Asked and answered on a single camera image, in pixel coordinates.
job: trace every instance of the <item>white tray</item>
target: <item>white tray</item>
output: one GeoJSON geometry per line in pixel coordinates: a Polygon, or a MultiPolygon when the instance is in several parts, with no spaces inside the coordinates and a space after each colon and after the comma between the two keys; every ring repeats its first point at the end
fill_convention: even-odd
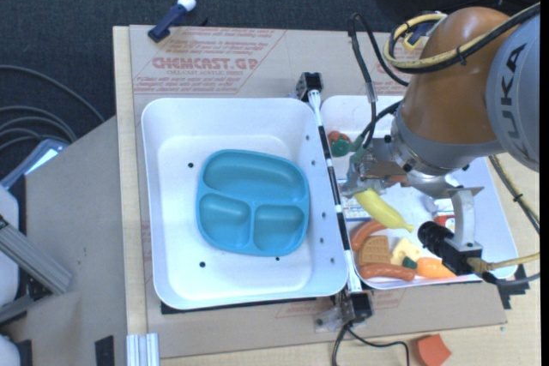
{"type": "Polygon", "coordinates": [[[296,100],[165,98],[142,113],[154,287],[175,309],[331,296],[347,282],[341,235],[312,109],[296,100]],[[221,149],[293,161],[309,181],[305,240],[287,256],[240,255],[196,225],[202,164],[221,149]]]}
{"type": "MultiPolygon", "coordinates": [[[[377,112],[385,107],[400,100],[401,97],[380,96],[377,102],[377,112]]],[[[354,140],[364,127],[370,122],[371,107],[365,96],[334,96],[323,102],[321,113],[323,117],[326,134],[331,131],[339,131],[348,135],[354,140]]],[[[383,138],[390,134],[390,125],[392,116],[387,116],[380,120],[376,125],[374,136],[383,138]]],[[[349,164],[348,154],[345,157],[334,158],[335,175],[340,180],[345,180],[349,164]]],[[[498,193],[494,187],[492,176],[488,170],[486,160],[474,160],[467,171],[457,171],[452,176],[453,184],[462,184],[464,187],[483,187],[483,189],[474,197],[475,209],[475,229],[474,237],[477,243],[483,246],[482,257],[486,261],[503,261],[517,257],[516,246],[510,233],[509,225],[504,216],[504,210],[499,202],[498,193]]],[[[426,209],[425,202],[427,196],[413,188],[402,188],[395,185],[389,188],[382,198],[393,208],[395,208],[407,223],[414,226],[412,233],[405,230],[388,229],[377,234],[387,235],[389,237],[389,247],[392,249],[402,237],[408,238],[415,246],[422,249],[422,244],[417,238],[419,227],[426,221],[431,221],[431,213],[426,209]]],[[[448,201],[448,207],[451,208],[451,202],[448,201]]],[[[369,218],[369,214],[362,210],[357,202],[354,202],[353,216],[357,218],[369,218]]],[[[344,209],[346,215],[347,231],[353,232],[353,229],[360,224],[357,218],[351,218],[350,210],[344,209]]],[[[434,256],[429,250],[422,249],[423,256],[434,256]]],[[[511,276],[516,271],[516,266],[502,267],[494,270],[492,273],[504,279],[511,276]]],[[[463,275],[454,278],[445,279],[427,279],[416,276],[412,282],[400,279],[390,278],[371,278],[362,279],[368,286],[379,290],[393,288],[403,288],[418,285],[449,284],[454,282],[479,281],[476,275],[463,275]]]]}

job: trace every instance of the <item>cable tie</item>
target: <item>cable tie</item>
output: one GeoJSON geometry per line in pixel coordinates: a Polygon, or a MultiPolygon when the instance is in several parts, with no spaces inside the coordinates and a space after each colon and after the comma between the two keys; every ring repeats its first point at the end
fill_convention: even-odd
{"type": "Polygon", "coordinates": [[[463,54],[460,51],[460,46],[457,46],[455,48],[455,52],[457,53],[457,57],[460,59],[460,64],[465,66],[467,64],[467,61],[466,61],[465,57],[463,56],[463,54]]]}

